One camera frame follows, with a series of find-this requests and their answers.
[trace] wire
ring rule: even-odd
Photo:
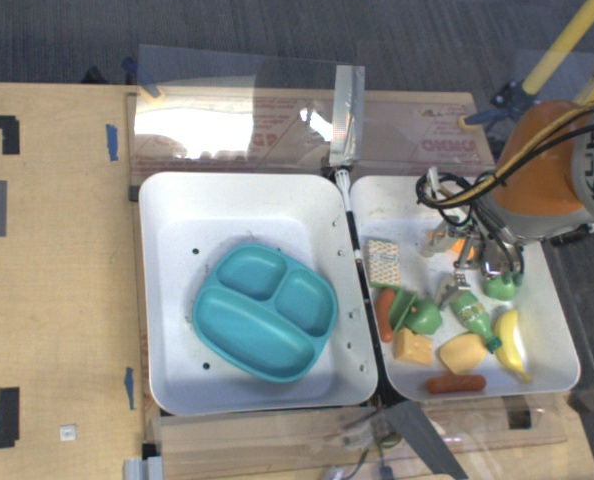
[[[364,453],[362,453],[361,457],[359,457],[359,461],[357,462],[357,466],[355,466],[353,472],[350,475],[343,477],[341,480],[350,480],[357,473],[359,473],[359,470],[364,465],[364,462],[366,462],[366,457],[368,457],[368,449],[364,450]]]
[[[379,451],[379,457],[380,457],[382,466],[385,465],[384,450],[390,450],[391,448],[394,448],[395,446],[397,446],[400,442],[401,442],[401,436],[397,432],[392,432],[391,434],[388,434],[387,436],[384,436],[379,441],[377,441],[377,443],[376,443],[377,450]],[[359,472],[361,467],[366,462],[366,458],[368,457],[368,452],[369,452],[369,449],[364,450],[364,452],[361,454],[361,457],[359,458],[359,461],[357,462],[357,465],[355,466],[355,469],[353,470],[353,472],[350,473],[348,476],[343,477],[342,480],[350,480],[355,475],[357,475],[357,473]]]
[[[443,176],[441,176],[439,178],[439,183],[446,183],[447,181],[454,182],[462,190],[468,190],[469,188],[472,187],[472,185],[466,178],[463,178],[461,176],[455,176],[454,174],[445,173],[445,174],[443,174]],[[439,209],[438,211],[439,211],[439,214],[441,215],[441,217],[451,226],[463,227],[466,224],[468,224],[470,222],[470,220],[472,219],[472,210],[473,210],[472,207],[469,206],[466,217],[464,217],[462,220],[459,220],[458,218],[456,218],[452,215],[448,215],[442,209]]]
[[[481,223],[484,225],[484,227],[488,231],[490,238],[495,241],[495,243],[497,244],[497,247],[499,247],[499,249],[501,249],[501,251],[504,253],[504,256],[506,256],[506,260],[508,261],[510,271],[512,273],[515,273],[515,259],[513,258],[512,254],[510,253],[508,246],[499,237],[497,232],[494,230],[494,227],[488,221],[488,218],[484,217],[479,205],[477,203],[475,203],[473,205],[473,207],[475,209],[474,210],[475,215],[477,216],[477,218],[481,221]],[[524,273],[524,256],[521,252],[521,249],[515,245],[512,245],[511,247],[513,247],[513,249],[515,249],[515,252],[517,253],[517,257],[519,258],[520,266],[519,266],[518,273],[523,274]]]
[[[504,181],[511,174],[517,171],[517,169],[519,169],[528,161],[532,160],[544,151],[552,147],[555,147],[558,144],[561,144],[565,140],[569,140],[579,135],[583,135],[584,133],[588,133],[589,131],[594,131],[594,125],[584,126],[572,132],[568,132],[562,135],[561,137],[553,139],[550,142],[544,144],[544,142],[550,139],[557,132],[561,131],[564,127],[573,123],[581,116],[591,113],[594,113],[594,106],[584,106],[579,109],[567,112],[562,117],[560,117],[559,119],[551,123],[549,126],[542,129],[538,134],[536,134],[521,149],[519,153],[514,155],[502,167],[498,168],[495,171],[488,171],[487,173],[484,173],[489,174],[487,178],[480,179],[480,175],[478,181],[474,185],[469,184],[469,188],[466,188],[457,194],[447,197],[446,199],[437,199],[434,192],[432,193],[431,197],[429,197],[426,194],[426,188],[428,185],[427,175],[422,176],[421,178],[419,178],[415,186],[418,202],[424,204],[425,206],[428,206],[429,208],[433,208],[436,210],[457,208],[459,206],[464,206],[466,204],[472,203],[479,197],[490,192],[493,188],[503,184]],[[440,175],[442,176],[442,179],[445,179],[448,176],[452,178],[457,178],[456,176],[450,175],[449,173],[440,173]]]

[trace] toy sausage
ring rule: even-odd
[[[388,311],[395,300],[395,290],[384,288],[379,293],[375,302],[375,315],[377,316],[377,328],[379,329],[379,339],[384,343],[393,341],[395,335],[388,321]]]
[[[483,375],[442,375],[432,377],[426,381],[429,393],[458,393],[461,391],[481,391],[486,387]]]

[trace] teal divided plate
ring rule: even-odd
[[[337,298],[319,274],[277,249],[231,249],[204,281],[192,310],[199,339],[267,381],[303,377],[337,318]]]

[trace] toy food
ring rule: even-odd
[[[439,307],[430,300],[417,299],[404,318],[404,325],[417,334],[434,334],[442,323]]]
[[[472,292],[464,292],[456,301],[450,303],[450,307],[466,329],[484,340],[484,345],[490,353],[501,347],[502,342],[490,327],[488,313]]]
[[[371,283],[399,286],[399,247],[386,240],[368,240],[367,274]]]
[[[450,248],[451,251],[455,251],[457,254],[461,254],[461,250],[464,248],[464,245],[466,244],[466,240],[464,240],[463,238],[458,239]],[[467,259],[472,260],[475,257],[475,249],[471,249],[470,251],[468,251],[468,257]]]
[[[515,292],[516,287],[510,272],[504,272],[484,283],[484,293],[492,299],[511,301]]]
[[[439,358],[452,373],[464,374],[474,370],[486,357],[486,352],[481,338],[467,332],[439,347]]]
[[[379,329],[379,339],[384,343],[393,341],[393,329],[388,321],[388,312],[390,306],[395,300],[395,290],[392,288],[383,288],[379,292],[379,297],[375,302],[375,315],[377,316],[377,328]]]
[[[404,325],[404,319],[408,315],[413,303],[417,300],[417,294],[407,292],[399,286],[392,284],[370,283],[370,286],[371,288],[379,288],[380,290],[389,289],[395,293],[395,297],[390,301],[390,307],[388,309],[388,322],[392,331],[397,332]],[[377,302],[375,302],[375,312],[377,312]]]
[[[483,375],[442,375],[426,381],[426,389],[432,395],[458,393],[462,391],[481,391],[486,387]]]
[[[524,371],[517,347],[515,346],[515,328],[517,327],[518,314],[516,309],[504,311],[495,322],[495,334],[502,340],[502,346],[495,350],[495,356],[504,367],[519,374],[524,382],[529,382],[531,377]]]
[[[431,339],[403,327],[397,332],[395,359],[430,366],[433,362]]]

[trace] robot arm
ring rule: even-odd
[[[442,236],[476,237],[480,246],[469,268],[489,277],[523,275],[523,245],[594,224],[594,102],[535,105],[517,123],[493,172],[474,184],[448,173],[439,182],[441,190],[434,190],[431,176],[422,176],[419,202],[440,211]],[[457,192],[446,186],[451,182]],[[468,218],[447,217],[454,208]]]

